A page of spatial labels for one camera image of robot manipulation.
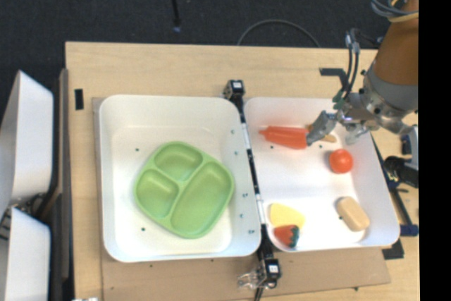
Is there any beige bread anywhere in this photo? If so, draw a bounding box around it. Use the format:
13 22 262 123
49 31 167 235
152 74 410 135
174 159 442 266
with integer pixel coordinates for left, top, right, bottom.
335 195 371 233

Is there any green divided plate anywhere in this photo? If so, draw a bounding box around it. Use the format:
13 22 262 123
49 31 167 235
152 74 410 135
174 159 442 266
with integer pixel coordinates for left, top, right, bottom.
133 140 237 241

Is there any thin black and white rod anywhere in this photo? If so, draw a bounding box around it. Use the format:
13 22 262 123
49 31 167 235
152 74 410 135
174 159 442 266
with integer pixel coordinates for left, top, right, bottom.
234 94 273 260

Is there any yellow cheese slice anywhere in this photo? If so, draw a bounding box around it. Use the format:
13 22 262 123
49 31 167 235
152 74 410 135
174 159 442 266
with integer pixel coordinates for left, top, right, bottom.
268 202 307 228

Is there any black block with thin wires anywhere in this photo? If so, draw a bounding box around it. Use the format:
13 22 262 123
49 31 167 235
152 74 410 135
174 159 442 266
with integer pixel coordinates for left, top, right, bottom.
222 79 246 99
262 257 283 285

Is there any orange ball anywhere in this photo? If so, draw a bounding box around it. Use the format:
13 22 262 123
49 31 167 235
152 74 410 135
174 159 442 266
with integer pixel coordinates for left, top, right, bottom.
328 148 354 175

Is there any black cylinder on white bracket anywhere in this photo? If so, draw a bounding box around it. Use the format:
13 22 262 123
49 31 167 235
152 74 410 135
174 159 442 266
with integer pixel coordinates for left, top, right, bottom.
383 125 419 188

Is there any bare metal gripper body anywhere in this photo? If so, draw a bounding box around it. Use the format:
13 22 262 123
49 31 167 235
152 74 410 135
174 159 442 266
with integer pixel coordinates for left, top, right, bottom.
335 90 416 135

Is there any orange carrot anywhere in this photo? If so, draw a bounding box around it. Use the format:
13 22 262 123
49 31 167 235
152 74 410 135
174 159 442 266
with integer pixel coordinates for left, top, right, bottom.
258 125 311 151

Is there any white plastic tray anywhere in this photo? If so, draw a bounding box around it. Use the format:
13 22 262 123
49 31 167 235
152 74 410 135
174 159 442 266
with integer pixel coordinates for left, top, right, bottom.
98 94 263 264
243 96 402 253

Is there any red strawberry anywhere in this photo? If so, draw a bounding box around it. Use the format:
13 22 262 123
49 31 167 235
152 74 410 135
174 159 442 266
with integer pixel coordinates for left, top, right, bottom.
273 224 301 250

